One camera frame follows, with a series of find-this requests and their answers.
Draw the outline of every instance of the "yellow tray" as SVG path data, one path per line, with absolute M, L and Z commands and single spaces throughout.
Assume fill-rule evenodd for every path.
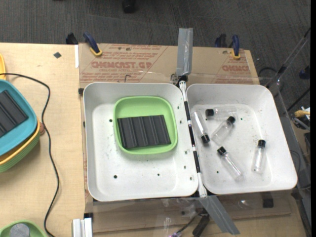
M 0 74 L 1 73 L 5 73 L 4 58 L 2 54 L 0 54 Z M 5 75 L 1 75 L 0 79 L 5 80 Z

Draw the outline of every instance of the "chair caster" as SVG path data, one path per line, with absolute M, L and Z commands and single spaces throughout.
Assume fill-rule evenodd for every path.
M 122 6 L 125 13 L 132 13 L 135 11 L 135 1 L 133 0 L 124 0 Z

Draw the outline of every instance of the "small glass vial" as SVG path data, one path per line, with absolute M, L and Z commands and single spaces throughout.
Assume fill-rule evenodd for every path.
M 237 108 L 235 106 L 221 106 L 206 109 L 205 115 L 212 119 L 227 119 L 229 116 L 236 117 Z
M 192 113 L 192 125 L 193 129 L 197 133 L 197 136 L 202 139 L 203 143 L 208 143 L 210 141 L 207 128 L 199 111 Z
M 219 127 L 212 133 L 211 139 L 218 145 L 227 137 L 230 133 L 233 124 L 236 119 L 233 116 L 230 116 L 227 120 L 223 121 Z
M 266 165 L 267 156 L 265 152 L 265 147 L 266 147 L 266 141 L 259 140 L 258 146 L 256 148 L 256 151 L 253 157 L 252 167 L 251 167 L 251 170 L 258 174 L 262 174 Z
M 220 147 L 217 152 L 221 157 L 222 164 L 229 171 L 233 179 L 237 182 L 243 181 L 244 175 L 242 168 L 238 165 L 237 161 L 231 156 L 231 154 L 228 153 L 224 147 Z

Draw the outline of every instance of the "green tray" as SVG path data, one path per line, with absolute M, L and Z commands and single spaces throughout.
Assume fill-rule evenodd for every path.
M 29 221 L 29 220 L 19 220 L 19 221 L 15 221 L 7 226 L 5 226 L 4 228 L 0 229 L 0 237 L 10 237 L 10 230 L 11 228 L 19 223 L 23 223 L 25 225 L 27 225 L 30 229 L 30 237 L 47 237 L 47 235 L 45 234 L 45 232 L 39 228 L 35 223 Z
M 117 119 L 140 116 L 163 115 L 171 144 L 126 149 L 122 146 Z M 155 96 L 133 96 L 118 100 L 114 106 L 114 132 L 120 149 L 129 154 L 151 155 L 171 151 L 178 142 L 177 126 L 171 105 L 165 99 Z

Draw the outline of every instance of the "wooden table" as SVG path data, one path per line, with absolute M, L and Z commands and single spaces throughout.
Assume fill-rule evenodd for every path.
M 56 58 L 56 52 L 59 52 L 61 57 Z M 61 187 L 48 217 L 47 228 L 57 237 L 70 237 L 72 220 L 83 218 L 86 204 L 81 106 L 78 94 L 79 69 L 75 68 L 74 46 L 0 43 L 0 53 L 4 57 L 8 73 L 34 77 L 50 86 L 51 98 L 44 121 L 51 135 L 52 157 L 58 169 Z M 248 62 L 254 69 L 252 59 Z M 7 80 L 24 95 L 40 117 L 47 98 L 47 89 L 24 78 L 7 76 Z M 16 220 L 27 219 L 44 229 L 44 217 L 55 190 L 56 177 L 48 154 L 48 137 L 44 134 L 24 159 L 8 171 L 0 173 L 0 228 Z M 282 216 L 272 214 L 270 217 L 260 218 L 256 215 L 249 219 L 238 213 L 234 216 L 233 213 L 232 217 L 236 219 L 234 222 L 241 232 L 240 236 L 303 236 L 304 228 L 295 200 L 291 196 L 285 196 L 284 201 L 277 203 L 283 212 Z M 123 221 L 120 215 L 117 215 L 117 218 Z M 111 215 L 106 217 L 96 218 L 96 227 L 102 224 L 102 220 L 109 220 Z M 197 222 L 188 228 L 183 236 L 191 236 L 196 224 Z M 172 226 L 169 230 L 176 231 L 179 228 L 181 226 Z M 221 233 L 215 223 L 209 224 L 205 233 L 219 237 L 230 236 Z M 158 237 L 165 234 L 166 230 L 159 228 L 95 235 Z

